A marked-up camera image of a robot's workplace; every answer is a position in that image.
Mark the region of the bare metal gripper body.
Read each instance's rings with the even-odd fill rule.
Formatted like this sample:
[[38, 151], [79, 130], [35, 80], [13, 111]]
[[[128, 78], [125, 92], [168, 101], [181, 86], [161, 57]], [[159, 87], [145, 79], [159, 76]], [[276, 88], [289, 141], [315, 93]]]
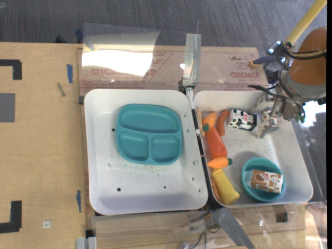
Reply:
[[283, 117], [284, 120], [304, 121], [303, 105], [292, 99], [275, 98], [271, 116]]

